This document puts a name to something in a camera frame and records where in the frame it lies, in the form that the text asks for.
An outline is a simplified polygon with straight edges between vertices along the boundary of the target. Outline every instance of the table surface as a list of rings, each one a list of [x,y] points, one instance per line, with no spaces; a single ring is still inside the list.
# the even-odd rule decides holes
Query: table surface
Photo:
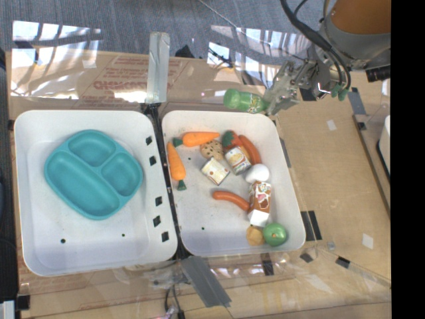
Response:
[[[48,29],[16,23],[15,40],[29,41],[31,46],[7,52],[11,120],[27,110],[141,111],[148,80],[147,51],[103,51],[78,48],[72,42],[49,46],[25,39],[35,27]],[[236,34],[244,40],[246,52],[236,56],[231,66],[222,59],[237,51],[213,43],[206,58],[171,55],[167,101],[159,106],[160,118],[172,110],[228,111],[222,105],[227,88],[261,95],[280,67],[272,52],[289,50],[299,56],[309,45],[293,34],[291,43],[251,60],[247,53],[264,44],[246,32],[236,30]],[[70,39],[76,35],[94,44],[99,32],[70,27],[64,33]],[[280,33],[281,39],[288,35]],[[31,308],[21,316],[80,318],[84,311],[85,318],[153,318],[165,315],[167,299],[169,306],[184,309],[188,318],[279,318],[281,313],[301,318],[307,310],[316,317],[356,318],[368,312],[388,318],[390,183],[377,143],[390,114],[390,81],[369,83],[363,72],[353,72],[352,79],[358,92],[349,92],[342,102],[330,96],[300,100],[297,106],[270,116],[282,143],[306,241],[293,251],[206,258],[232,300],[230,307],[207,308],[199,290],[187,282],[178,259],[67,276],[33,274],[23,260],[11,132],[19,290],[31,295]],[[173,285],[175,296],[170,292]]]

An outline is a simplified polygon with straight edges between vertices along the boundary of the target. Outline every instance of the white egg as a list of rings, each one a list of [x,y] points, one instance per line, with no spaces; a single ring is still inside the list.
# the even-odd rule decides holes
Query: white egg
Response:
[[[245,181],[254,183],[255,181],[266,182],[270,177],[269,169],[262,163],[254,164],[245,175]]]

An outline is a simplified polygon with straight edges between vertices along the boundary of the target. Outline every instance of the teal divided plate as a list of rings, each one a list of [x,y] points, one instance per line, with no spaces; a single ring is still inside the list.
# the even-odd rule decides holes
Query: teal divided plate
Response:
[[[143,181],[139,162],[97,130],[77,132],[58,146],[44,164],[44,176],[67,205],[93,220],[119,211]]]

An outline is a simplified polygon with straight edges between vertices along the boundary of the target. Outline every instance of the orange cylinder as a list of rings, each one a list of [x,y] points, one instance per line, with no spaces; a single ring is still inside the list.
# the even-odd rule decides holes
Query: orange cylinder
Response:
[[[341,31],[358,35],[391,32],[391,0],[337,0],[332,23]]]

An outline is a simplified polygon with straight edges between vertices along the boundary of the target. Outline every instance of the white tray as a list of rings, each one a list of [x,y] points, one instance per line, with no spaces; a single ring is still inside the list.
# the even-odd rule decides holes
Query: white tray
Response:
[[[173,194],[181,236],[185,248],[202,257],[290,251],[303,246],[305,229],[299,211],[292,180],[286,164],[280,138],[273,121],[262,114],[241,112],[171,111],[162,121],[164,141],[181,137],[189,131],[216,131],[222,135],[227,130],[247,136],[258,148],[263,163],[270,170],[272,202],[269,221],[282,224],[287,241],[280,246],[264,244],[250,246],[246,240],[249,220],[237,206],[227,201],[216,201],[212,192],[226,189],[248,200],[247,183],[243,175],[231,173],[219,185],[215,185],[201,172],[206,162],[199,147],[178,146],[185,164],[187,190],[177,191],[173,181]]]
[[[140,163],[144,176],[124,207],[101,221],[83,217],[69,207],[43,174],[50,153],[86,129],[102,131],[120,143]],[[156,263],[174,255],[177,236],[167,186],[152,123],[143,114],[28,111],[15,121],[15,151],[23,257],[35,274],[52,276]]]

